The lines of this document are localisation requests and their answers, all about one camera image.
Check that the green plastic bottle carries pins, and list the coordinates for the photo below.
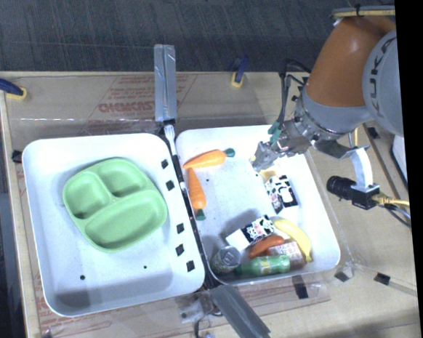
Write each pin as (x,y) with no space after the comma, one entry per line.
(266,265)

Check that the yellow banana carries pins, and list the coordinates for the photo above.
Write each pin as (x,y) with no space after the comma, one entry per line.
(298,236)

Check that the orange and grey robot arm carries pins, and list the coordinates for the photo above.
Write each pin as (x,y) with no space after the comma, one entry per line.
(342,67)

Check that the brown cardboard board red print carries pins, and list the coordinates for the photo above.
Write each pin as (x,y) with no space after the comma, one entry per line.
(119,102)

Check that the brown sausage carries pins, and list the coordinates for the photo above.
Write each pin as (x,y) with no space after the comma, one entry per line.
(265,246)

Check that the white plastic tray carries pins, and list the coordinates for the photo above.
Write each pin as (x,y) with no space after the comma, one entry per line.
(231,188)
(107,282)

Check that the green and silver can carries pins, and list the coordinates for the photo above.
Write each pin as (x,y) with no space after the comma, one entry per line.
(225,260)

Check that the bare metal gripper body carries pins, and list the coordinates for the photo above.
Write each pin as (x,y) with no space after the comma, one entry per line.
(294,143)

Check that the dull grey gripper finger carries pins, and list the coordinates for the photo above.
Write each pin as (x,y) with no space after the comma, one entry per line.
(264,148)
(260,163)

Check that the cow print carton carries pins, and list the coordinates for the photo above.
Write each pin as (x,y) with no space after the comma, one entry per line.
(253,231)
(281,193)

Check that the pink and orange packet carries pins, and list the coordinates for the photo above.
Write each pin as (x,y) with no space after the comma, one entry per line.
(291,253)

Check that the black cylinder on white bracket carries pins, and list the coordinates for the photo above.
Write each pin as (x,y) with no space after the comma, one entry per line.
(358,186)

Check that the green divided plate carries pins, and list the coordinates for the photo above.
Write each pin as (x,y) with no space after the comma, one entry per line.
(116,208)

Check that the orange carrot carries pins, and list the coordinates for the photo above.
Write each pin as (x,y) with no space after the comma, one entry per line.
(207,158)
(195,191)

